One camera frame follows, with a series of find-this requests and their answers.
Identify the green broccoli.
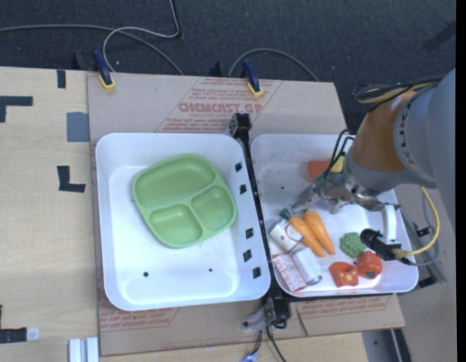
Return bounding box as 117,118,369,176
339,232,369,259

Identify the orange carrot with green top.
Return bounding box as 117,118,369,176
280,208,327,258

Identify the green divided plate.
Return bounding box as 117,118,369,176
131,154,238,249

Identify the thin black rod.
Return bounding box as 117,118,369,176
238,136,280,333

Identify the brown cardboard board red print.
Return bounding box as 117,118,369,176
85,72,406,357

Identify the pink and white carton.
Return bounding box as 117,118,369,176
271,253,308,293

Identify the white can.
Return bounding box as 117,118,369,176
291,247,323,287

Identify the black block with thin wires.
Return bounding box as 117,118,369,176
269,296,293,326
228,112,253,140

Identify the orange toy piece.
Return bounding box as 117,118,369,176
307,159,332,183

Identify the white carton with orange print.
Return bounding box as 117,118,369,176
268,219,304,253

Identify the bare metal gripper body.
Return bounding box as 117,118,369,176
317,173,389,212

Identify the black cylinder on white bracket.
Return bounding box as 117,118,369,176
359,204,403,262

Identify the red pepper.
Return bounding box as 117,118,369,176
356,250,384,280

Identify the red toy with yellow stars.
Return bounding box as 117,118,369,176
328,261,360,289

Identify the white plastic tray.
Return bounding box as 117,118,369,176
250,133,420,298
95,132,271,311

